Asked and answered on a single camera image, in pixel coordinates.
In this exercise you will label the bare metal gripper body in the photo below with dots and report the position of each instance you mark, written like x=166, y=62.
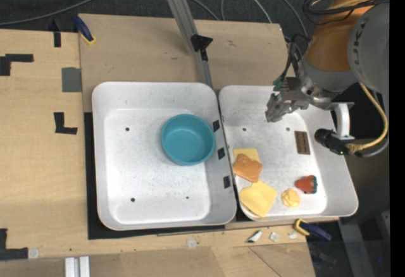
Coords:
x=297, y=94

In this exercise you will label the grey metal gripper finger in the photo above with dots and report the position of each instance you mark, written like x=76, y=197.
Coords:
x=284, y=109
x=271, y=109

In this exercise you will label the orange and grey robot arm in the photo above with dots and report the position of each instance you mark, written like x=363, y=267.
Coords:
x=335, y=48

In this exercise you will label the brown chocolate bar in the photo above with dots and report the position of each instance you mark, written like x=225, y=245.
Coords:
x=302, y=142

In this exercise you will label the small yellow cheese slice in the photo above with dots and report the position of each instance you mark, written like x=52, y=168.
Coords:
x=248, y=153

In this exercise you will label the white plastic tray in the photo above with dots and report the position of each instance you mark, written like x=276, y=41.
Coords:
x=278, y=162
x=142, y=174

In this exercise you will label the orange toast slice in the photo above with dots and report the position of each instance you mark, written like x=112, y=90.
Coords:
x=247, y=168

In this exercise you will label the red strawberry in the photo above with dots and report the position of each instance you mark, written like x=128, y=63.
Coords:
x=305, y=184

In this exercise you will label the large yellow cheese slice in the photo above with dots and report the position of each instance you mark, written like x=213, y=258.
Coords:
x=269, y=194

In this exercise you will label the teal bowl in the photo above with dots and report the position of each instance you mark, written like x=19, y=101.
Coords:
x=188, y=139

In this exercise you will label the yellow lumpy toy food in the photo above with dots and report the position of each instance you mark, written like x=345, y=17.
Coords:
x=290, y=198

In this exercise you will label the yellow bread slice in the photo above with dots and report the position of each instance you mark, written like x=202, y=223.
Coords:
x=253, y=200

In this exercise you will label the pale wood board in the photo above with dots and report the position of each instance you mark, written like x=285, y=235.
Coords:
x=142, y=51

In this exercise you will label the black cylinder on white bracket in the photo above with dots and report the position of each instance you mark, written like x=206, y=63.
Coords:
x=330, y=140

